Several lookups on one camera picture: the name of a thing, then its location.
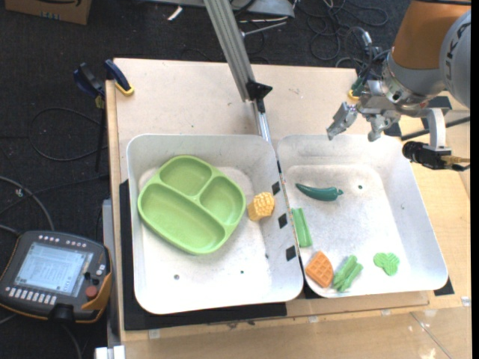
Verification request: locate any dark green chili pepper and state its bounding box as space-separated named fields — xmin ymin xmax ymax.
xmin=295 ymin=182 xmax=344 ymax=202

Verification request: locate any thin black and white rod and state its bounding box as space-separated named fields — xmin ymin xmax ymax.
xmin=254 ymin=102 xmax=291 ymax=216

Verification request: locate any black cylinder on white bracket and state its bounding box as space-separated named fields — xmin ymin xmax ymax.
xmin=402 ymin=107 xmax=454 ymax=171

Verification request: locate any green leaf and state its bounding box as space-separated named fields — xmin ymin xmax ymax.
xmin=373 ymin=252 xmax=400 ymax=277

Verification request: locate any pale wood board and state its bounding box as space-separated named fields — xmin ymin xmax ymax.
xmin=112 ymin=57 xmax=472 ymax=343

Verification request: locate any green celery stick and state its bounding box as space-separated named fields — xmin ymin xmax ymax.
xmin=291 ymin=207 xmax=314 ymax=248

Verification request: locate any green bean bundle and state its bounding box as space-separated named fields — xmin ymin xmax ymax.
xmin=332 ymin=254 xmax=364 ymax=293

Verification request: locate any yellow corn piece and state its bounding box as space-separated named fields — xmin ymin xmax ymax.
xmin=247 ymin=191 xmax=276 ymax=222

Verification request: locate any orange waffle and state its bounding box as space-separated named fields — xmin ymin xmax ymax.
xmin=304 ymin=251 xmax=335 ymax=289

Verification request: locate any white plastic tray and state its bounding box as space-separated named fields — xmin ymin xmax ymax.
xmin=126 ymin=133 xmax=305 ymax=316
xmin=276 ymin=134 xmax=449 ymax=299

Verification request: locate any green divided plate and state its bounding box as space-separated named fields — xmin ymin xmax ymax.
xmin=137 ymin=155 xmax=247 ymax=256

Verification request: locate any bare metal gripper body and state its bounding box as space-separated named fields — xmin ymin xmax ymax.
xmin=354 ymin=79 xmax=431 ymax=123

